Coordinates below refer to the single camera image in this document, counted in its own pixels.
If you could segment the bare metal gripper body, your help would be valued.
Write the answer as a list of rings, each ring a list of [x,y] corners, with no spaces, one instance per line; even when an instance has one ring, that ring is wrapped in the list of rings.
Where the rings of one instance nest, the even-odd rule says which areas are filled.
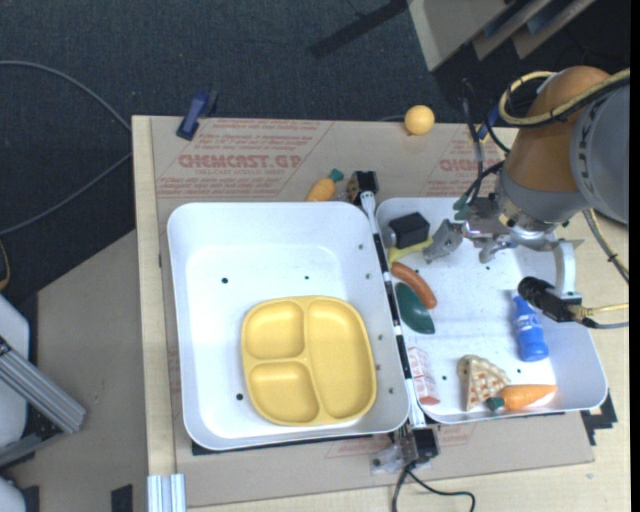
[[[487,250],[524,246],[543,250],[557,222],[539,220],[498,196],[476,198],[458,211],[463,232],[476,245]]]

